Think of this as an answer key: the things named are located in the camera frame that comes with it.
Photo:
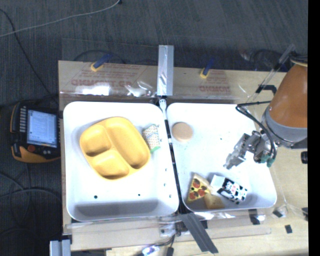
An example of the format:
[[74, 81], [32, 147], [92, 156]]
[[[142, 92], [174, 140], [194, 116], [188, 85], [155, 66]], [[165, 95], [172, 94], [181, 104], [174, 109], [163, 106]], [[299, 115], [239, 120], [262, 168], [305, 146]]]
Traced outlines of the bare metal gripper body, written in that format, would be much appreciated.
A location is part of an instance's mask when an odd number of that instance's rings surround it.
[[244, 133], [234, 147], [233, 154], [236, 155], [239, 150], [252, 153], [256, 163], [267, 163], [273, 157], [272, 142], [265, 133], [258, 131], [253, 131], [251, 135]]

